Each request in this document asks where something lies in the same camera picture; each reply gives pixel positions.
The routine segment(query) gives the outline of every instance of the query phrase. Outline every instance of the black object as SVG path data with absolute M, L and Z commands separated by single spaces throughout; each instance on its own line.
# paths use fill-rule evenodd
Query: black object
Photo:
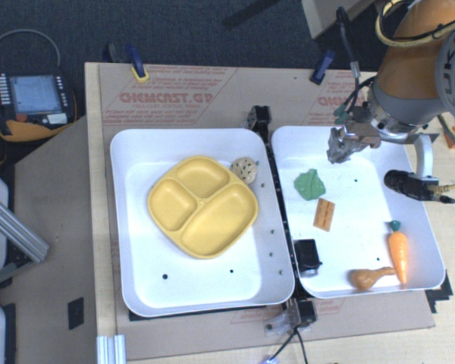
M 126 63 L 123 58 L 120 58 L 118 52 L 116 51 L 116 46 L 112 42 L 107 43 L 105 49 L 103 50 L 103 61 L 110 64 Z
M 440 288 L 433 290 L 426 290 L 426 299 L 430 305 L 431 312 L 433 314 L 437 313 L 436 302 L 438 300 L 449 300 L 450 296 L 453 295 L 452 287 L 450 285 L 450 280 L 448 275 L 445 274 L 445 279 L 441 284 Z
M 390 189 L 418 201 L 432 201 L 434 193 L 428 190 L 430 185 L 438 185 L 438 180 L 422 180 L 413 177 L 414 173 L 401 170 L 389 170 L 384 176 L 384 184 Z
M 67 304 L 67 318 L 69 330 L 75 329 L 84 323 L 84 298 L 78 298 Z
M 297 255 L 298 269 L 300 273 L 307 271 L 315 275 L 322 264 L 317 252 L 315 240 L 298 240 L 295 242 L 295 254 Z
M 15 364 L 17 351 L 17 312 L 15 304 L 9 303 L 2 307 L 5 314 L 5 364 Z
M 17 268 L 22 267 L 22 265 L 26 265 L 31 263 L 32 259 L 27 256 L 27 254 L 22 251 L 18 246 L 13 244 L 10 240 L 7 240 L 7 259 L 5 264 L 14 263 Z
M 300 324 L 302 326 L 308 326 L 317 321 L 317 314 L 313 301 L 311 300 L 299 300 L 297 302 L 298 312 L 300 314 Z
M 255 105 L 248 115 L 248 128 L 259 133 L 265 144 L 268 144 L 268 124 L 271 122 L 270 107 L 266 105 Z

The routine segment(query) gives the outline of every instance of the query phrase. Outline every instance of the toy carrot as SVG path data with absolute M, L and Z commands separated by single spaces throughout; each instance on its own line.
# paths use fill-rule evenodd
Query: toy carrot
M 397 277 L 402 284 L 406 283 L 408 271 L 408 239 L 400 232 L 401 223 L 393 220 L 389 223 L 393 233 L 388 238 L 389 253 L 396 269 Z

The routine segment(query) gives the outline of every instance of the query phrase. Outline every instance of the blue clamp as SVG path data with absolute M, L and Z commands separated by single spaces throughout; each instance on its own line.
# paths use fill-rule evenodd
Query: blue clamp
M 127 43 L 125 47 L 127 54 L 130 56 L 132 64 L 131 71 L 139 83 L 144 83 L 149 79 L 145 67 L 143 66 L 142 59 L 137 49 L 135 49 L 130 43 Z
M 333 51 L 328 50 L 325 52 L 325 54 L 322 56 L 322 59 L 317 63 L 315 71 L 312 73 L 312 76 L 310 77 L 310 80 L 313 83 L 316 83 L 317 85 L 320 85 L 322 83 L 322 80 L 325 77 L 325 71 L 334 61 L 334 58 L 335 53 Z

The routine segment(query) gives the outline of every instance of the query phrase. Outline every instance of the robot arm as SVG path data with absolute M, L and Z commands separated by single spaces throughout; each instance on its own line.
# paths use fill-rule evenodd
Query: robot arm
M 412 4 L 391 39 L 384 34 L 382 18 L 403 2 Z M 399 173 L 387 174 L 385 182 L 412 198 L 428 200 L 433 195 L 428 186 L 438 184 L 431 176 L 431 143 L 438 135 L 416 131 L 446 111 L 455 117 L 455 0 L 393 0 L 384 7 L 375 32 L 388 51 L 375 77 L 359 86 L 369 86 L 363 106 L 346 110 L 346 102 L 334 113 L 342 126 L 331 130 L 328 160 L 345 162 L 367 146 L 379 147 L 382 140 L 413 144 L 419 163 L 408 176 L 416 183 L 409 180 L 413 186 L 403 190 Z

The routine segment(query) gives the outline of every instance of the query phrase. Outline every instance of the gray carpet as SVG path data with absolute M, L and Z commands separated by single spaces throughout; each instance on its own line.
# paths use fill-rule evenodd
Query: gray carpet
M 386 50 L 374 34 L 376 15 L 370 7 L 351 23 L 368 71 L 377 70 Z M 332 68 L 349 66 L 337 26 L 314 41 L 300 0 L 0 0 L 0 35 L 20 28 L 55 40 L 80 116 L 84 63 L 103 61 L 108 42 L 121 58 L 131 42 L 152 64 L 314 68 L 330 49 L 336 55 Z M 55 64 L 55 50 L 40 36 L 24 33 L 0 42 L 0 70 L 40 71 Z M 5 169 L 39 144 L 10 145 Z

